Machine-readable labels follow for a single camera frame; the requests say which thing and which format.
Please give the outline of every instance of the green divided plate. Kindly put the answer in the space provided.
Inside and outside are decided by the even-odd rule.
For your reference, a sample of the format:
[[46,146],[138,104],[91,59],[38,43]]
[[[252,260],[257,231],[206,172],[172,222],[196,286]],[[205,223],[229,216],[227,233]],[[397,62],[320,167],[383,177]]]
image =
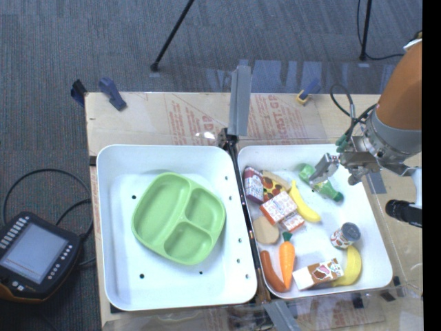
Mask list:
[[158,175],[140,198],[132,231],[147,248],[184,265],[203,261],[225,223],[225,206],[197,182],[174,172]]

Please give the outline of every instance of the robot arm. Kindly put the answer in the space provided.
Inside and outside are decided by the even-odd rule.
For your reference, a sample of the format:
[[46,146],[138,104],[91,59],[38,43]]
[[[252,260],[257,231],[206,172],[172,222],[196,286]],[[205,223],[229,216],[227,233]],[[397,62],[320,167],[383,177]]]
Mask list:
[[404,161],[422,149],[422,33],[404,48],[407,53],[393,71],[376,106],[369,110],[362,135],[349,134],[348,141],[339,140],[337,152],[340,154],[325,154],[309,183],[326,180],[339,164],[351,174],[349,185],[381,169],[401,177],[411,176],[417,188],[416,202],[392,200],[386,209],[389,215],[412,224],[415,214],[420,216],[422,209],[421,168],[410,168]]

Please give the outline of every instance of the bottle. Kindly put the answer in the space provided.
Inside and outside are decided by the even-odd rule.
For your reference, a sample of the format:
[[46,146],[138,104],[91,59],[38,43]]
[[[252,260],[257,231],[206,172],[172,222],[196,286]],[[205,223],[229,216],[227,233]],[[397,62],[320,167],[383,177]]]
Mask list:
[[[309,177],[315,171],[316,169],[312,165],[305,164],[305,166],[299,173],[299,177],[309,185]],[[335,190],[328,179],[320,183],[314,184],[313,189],[319,192],[320,194],[329,197],[330,199],[333,199],[335,202],[339,202],[343,200],[343,194]]]

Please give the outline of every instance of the wooden table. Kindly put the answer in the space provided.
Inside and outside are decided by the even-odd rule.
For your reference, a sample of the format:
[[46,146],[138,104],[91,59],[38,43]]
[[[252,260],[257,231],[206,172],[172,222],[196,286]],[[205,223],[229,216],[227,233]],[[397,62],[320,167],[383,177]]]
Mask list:
[[[235,305],[201,310],[160,312],[111,312],[103,282],[103,257],[99,228],[99,197],[94,166],[99,151],[110,144],[215,145],[216,136],[228,126],[227,93],[121,92],[127,108],[118,111],[103,93],[85,95],[85,114],[93,191],[96,266],[99,277],[101,323],[104,330],[164,330],[173,323],[176,330],[239,330],[232,321],[259,314],[259,305]],[[337,94],[344,107],[345,95]],[[377,94],[352,95],[357,114],[379,98]],[[245,144],[334,143],[349,126],[349,118],[328,94],[313,94],[305,105],[294,94],[252,94],[248,137]],[[418,154],[407,161],[421,166]],[[389,217],[384,207],[390,199],[415,201],[416,190],[409,177],[381,172],[384,193],[372,192],[369,177],[362,184],[375,214],[393,266],[392,282],[383,291],[366,291],[364,308],[355,308],[347,296],[317,297],[295,304],[297,322],[303,330],[326,330],[342,326],[360,330],[423,329],[422,229]]]

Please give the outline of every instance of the tin can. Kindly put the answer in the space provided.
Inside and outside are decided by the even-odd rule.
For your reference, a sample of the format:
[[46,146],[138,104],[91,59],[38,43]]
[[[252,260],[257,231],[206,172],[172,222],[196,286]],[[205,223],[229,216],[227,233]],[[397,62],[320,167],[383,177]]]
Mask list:
[[338,249],[347,249],[348,246],[360,239],[361,233],[357,225],[346,222],[331,235],[331,243]]

